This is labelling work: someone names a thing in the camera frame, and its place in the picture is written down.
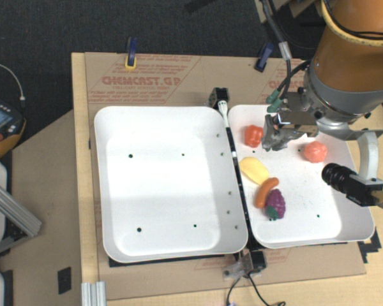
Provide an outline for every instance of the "cardboard sheet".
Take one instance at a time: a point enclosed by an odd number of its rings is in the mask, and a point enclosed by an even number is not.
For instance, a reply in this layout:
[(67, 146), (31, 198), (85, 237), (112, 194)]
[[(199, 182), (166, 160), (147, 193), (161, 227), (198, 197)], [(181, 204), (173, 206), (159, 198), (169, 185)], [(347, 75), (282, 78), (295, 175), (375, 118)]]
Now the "cardboard sheet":
[[(233, 256), (179, 260), (111, 267), (102, 243), (101, 205), (93, 119), (109, 105), (203, 105), (215, 87), (229, 90), (229, 108), (262, 104), (285, 78), (285, 61), (268, 59), (263, 73), (255, 71), (255, 58), (194, 55), (137, 55), (137, 68), (124, 67), (124, 55), (85, 53), (89, 125), (100, 280), (107, 299), (167, 295), (228, 288), (223, 268)], [(292, 67), (299, 64), (294, 60)], [(302, 84), (303, 73), (291, 80), (290, 90)], [(264, 250), (267, 269), (258, 284), (360, 275), (365, 273), (357, 243)]]

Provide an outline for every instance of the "wooden table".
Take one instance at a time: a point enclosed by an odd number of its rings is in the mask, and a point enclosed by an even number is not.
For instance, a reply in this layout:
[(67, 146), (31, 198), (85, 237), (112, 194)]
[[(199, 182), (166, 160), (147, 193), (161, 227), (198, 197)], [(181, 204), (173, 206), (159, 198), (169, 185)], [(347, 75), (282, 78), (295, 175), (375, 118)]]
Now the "wooden table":
[[(94, 283), (99, 281), (99, 271), (95, 237), (91, 154), (88, 147), (90, 132), (88, 125), (85, 55), (83, 53), (73, 53), (71, 55), (71, 65), (77, 153), (82, 282)], [(372, 129), (383, 128), (383, 109), (381, 107), (378, 107), (369, 119), (361, 119), (354, 125), (355, 129), (366, 127)], [(379, 138), (379, 143), (380, 161), (378, 178), (383, 180), (383, 135)], [(356, 168), (358, 168), (359, 149), (357, 143), (351, 142), (349, 145)], [(383, 210), (373, 207), (372, 214), (382, 248), (378, 253), (368, 255), (366, 275), (259, 286), (259, 291), (264, 299), (269, 303), (285, 300), (287, 305), (290, 306), (383, 305)], [(226, 294), (226, 290), (219, 289), (215, 291), (115, 300), (108, 302), (108, 305), (221, 306), (225, 304)], [(232, 299), (239, 306), (261, 305), (253, 288), (236, 288), (233, 291)]]

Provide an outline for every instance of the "wooden edge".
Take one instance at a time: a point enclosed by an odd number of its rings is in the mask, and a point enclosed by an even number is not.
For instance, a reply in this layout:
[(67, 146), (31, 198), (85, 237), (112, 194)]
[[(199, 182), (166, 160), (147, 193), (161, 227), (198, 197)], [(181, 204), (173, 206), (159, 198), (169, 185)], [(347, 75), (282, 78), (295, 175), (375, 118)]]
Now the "wooden edge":
[(85, 54), (71, 54), (82, 282), (99, 281)]

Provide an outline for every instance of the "empty white tray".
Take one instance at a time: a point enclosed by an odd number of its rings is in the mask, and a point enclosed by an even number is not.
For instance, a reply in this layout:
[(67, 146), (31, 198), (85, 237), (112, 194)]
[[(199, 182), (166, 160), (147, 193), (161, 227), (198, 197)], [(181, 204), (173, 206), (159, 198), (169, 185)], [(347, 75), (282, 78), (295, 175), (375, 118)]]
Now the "empty white tray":
[(94, 120), (103, 244), (121, 263), (235, 253), (248, 239), (227, 134), (204, 106), (108, 106)]
[[(261, 144), (253, 149), (244, 144), (244, 131), (253, 124), (264, 127), (267, 106), (237, 105), (229, 112), (229, 122), (238, 160), (256, 157), (269, 170), (270, 177), (280, 180), (278, 188), (286, 203), (283, 219), (270, 221), (253, 201), (259, 185), (243, 174), (243, 187), (253, 235), (264, 247), (280, 248), (299, 245), (328, 244), (366, 240), (374, 232), (369, 208), (349, 201), (344, 194), (328, 186), (321, 177), (328, 163), (338, 163), (355, 170), (346, 142), (320, 133), (316, 138), (304, 135), (288, 143), (288, 148), (266, 152)], [(303, 156), (304, 147), (317, 140), (326, 145), (324, 162), (311, 163)]]

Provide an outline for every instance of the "toy food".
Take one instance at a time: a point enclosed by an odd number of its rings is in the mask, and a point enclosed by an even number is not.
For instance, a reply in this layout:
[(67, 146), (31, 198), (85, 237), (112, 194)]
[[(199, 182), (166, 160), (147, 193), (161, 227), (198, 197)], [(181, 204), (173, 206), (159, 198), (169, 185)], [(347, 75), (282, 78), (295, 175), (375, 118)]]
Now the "toy food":
[(261, 138), (263, 135), (264, 130), (262, 127), (257, 127), (255, 125), (248, 126), (244, 132), (245, 145), (249, 147), (258, 147), (258, 145), (261, 143)]
[(273, 189), (266, 201), (266, 214), (270, 219), (282, 219), (285, 214), (285, 200), (279, 189)]
[(242, 173), (258, 185), (262, 185), (269, 178), (267, 168), (255, 157), (245, 157), (239, 163)]
[(263, 208), (266, 205), (267, 196), (270, 190), (276, 187), (280, 181), (278, 178), (268, 178), (264, 181), (258, 191), (257, 197), (255, 198), (255, 206), (258, 208)]
[(304, 155), (312, 163), (325, 160), (327, 148), (324, 144), (314, 141), (305, 147)]

